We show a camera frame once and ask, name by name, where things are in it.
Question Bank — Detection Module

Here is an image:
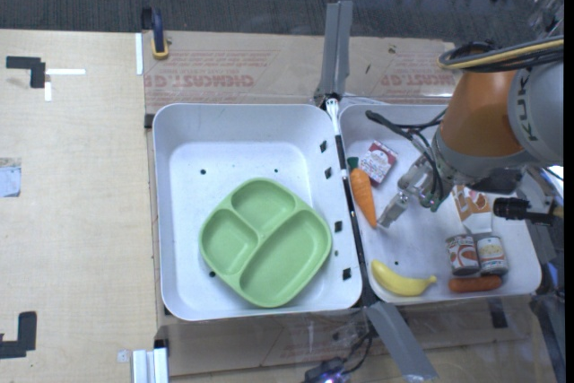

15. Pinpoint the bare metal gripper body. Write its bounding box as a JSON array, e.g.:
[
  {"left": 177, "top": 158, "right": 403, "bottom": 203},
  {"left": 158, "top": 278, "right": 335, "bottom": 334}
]
[{"left": 396, "top": 153, "right": 439, "bottom": 199}]

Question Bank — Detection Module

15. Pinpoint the orange carrot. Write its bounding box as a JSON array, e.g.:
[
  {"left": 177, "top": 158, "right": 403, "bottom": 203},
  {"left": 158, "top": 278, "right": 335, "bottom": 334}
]
[{"left": 346, "top": 156, "right": 379, "bottom": 231}]

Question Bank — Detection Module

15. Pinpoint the red and white carton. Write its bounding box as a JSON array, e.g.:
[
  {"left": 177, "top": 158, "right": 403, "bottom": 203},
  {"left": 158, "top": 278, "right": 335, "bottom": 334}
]
[{"left": 358, "top": 139, "right": 399, "bottom": 187}]

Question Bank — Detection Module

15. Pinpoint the white plastic tray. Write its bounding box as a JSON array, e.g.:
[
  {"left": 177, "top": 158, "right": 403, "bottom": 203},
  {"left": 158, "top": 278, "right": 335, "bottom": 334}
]
[
  {"left": 337, "top": 102, "right": 544, "bottom": 307},
  {"left": 152, "top": 102, "right": 364, "bottom": 322}
]

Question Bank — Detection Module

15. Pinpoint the orange and white carton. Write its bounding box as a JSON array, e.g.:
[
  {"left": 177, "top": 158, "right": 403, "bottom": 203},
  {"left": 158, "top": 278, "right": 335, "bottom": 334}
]
[{"left": 449, "top": 185, "right": 495, "bottom": 237}]

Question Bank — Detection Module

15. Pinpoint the yellow banana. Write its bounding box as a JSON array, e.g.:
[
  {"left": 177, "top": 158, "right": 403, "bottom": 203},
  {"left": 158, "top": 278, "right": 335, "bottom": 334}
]
[{"left": 370, "top": 258, "right": 439, "bottom": 298}]

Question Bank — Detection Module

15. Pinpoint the red and white can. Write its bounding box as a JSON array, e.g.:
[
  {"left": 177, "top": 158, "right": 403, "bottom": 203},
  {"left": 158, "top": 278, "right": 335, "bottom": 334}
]
[{"left": 445, "top": 233, "right": 482, "bottom": 277}]

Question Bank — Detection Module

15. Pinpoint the beige and white can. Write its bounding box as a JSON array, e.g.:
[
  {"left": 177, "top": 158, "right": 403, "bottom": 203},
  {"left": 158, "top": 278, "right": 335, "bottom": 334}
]
[{"left": 475, "top": 234, "right": 510, "bottom": 276}]

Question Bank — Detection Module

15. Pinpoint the orange sausage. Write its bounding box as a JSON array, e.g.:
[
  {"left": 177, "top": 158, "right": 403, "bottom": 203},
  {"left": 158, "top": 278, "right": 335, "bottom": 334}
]
[{"left": 448, "top": 274, "right": 504, "bottom": 295}]

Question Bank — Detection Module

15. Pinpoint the green divided plate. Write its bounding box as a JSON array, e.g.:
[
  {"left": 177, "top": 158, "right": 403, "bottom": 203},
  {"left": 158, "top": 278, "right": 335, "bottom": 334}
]
[{"left": 197, "top": 177, "right": 334, "bottom": 309}]

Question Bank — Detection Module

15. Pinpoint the brown cardboard board red print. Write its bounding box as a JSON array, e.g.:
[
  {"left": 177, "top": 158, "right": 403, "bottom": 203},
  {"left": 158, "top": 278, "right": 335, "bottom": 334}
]
[{"left": 142, "top": 30, "right": 542, "bottom": 378}]

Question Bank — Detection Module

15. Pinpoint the black cylinder on white bracket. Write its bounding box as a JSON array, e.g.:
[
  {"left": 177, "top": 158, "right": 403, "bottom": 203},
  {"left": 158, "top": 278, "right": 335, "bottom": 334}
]
[{"left": 491, "top": 196, "right": 559, "bottom": 226}]

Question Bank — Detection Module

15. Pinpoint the black block with thin wires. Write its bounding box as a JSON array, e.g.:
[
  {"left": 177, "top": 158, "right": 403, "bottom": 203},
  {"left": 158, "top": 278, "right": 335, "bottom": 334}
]
[{"left": 304, "top": 355, "right": 349, "bottom": 383}]

